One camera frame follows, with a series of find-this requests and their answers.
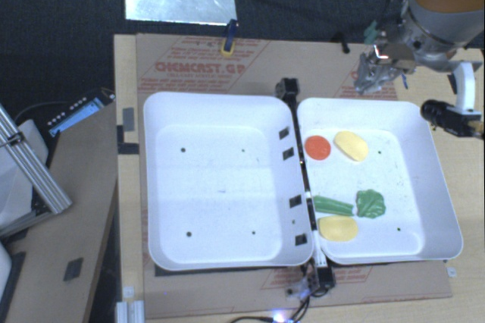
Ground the green bean pod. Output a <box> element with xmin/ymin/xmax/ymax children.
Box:
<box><xmin>312</xmin><ymin>195</ymin><xmax>355</xmax><ymax>218</ymax></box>

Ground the brown cardboard board red print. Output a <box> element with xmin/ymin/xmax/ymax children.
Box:
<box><xmin>135</xmin><ymin>33</ymin><xmax>454</xmax><ymax>319</ymax></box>

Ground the thin black and white rod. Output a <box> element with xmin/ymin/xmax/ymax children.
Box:
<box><xmin>286</xmin><ymin>93</ymin><xmax>327</xmax><ymax>270</ymax></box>

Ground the black cylinder on white bracket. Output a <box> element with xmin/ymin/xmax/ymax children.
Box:
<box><xmin>420</xmin><ymin>61</ymin><xmax>485</xmax><ymax>140</ymax></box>

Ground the orange round slice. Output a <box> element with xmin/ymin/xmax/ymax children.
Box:
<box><xmin>304</xmin><ymin>135</ymin><xmax>332</xmax><ymax>162</ymax></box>

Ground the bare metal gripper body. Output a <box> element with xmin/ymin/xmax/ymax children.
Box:
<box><xmin>372</xmin><ymin>8</ymin><xmax>470</xmax><ymax>74</ymax></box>

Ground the yellow oval slice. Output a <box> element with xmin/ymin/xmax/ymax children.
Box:
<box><xmin>318</xmin><ymin>215</ymin><xmax>359</xmax><ymax>243</ymax></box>
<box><xmin>333</xmin><ymin>130</ymin><xmax>370</xmax><ymax>163</ymax></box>

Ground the green lettuce leaf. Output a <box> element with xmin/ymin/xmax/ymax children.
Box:
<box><xmin>355</xmin><ymin>189</ymin><xmax>387</xmax><ymax>219</ymax></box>

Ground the white plastic tray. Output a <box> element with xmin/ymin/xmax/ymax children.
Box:
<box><xmin>296</xmin><ymin>97</ymin><xmax>465</xmax><ymax>266</ymax></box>
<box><xmin>142</xmin><ymin>91</ymin><xmax>316</xmax><ymax>272</ymax></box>

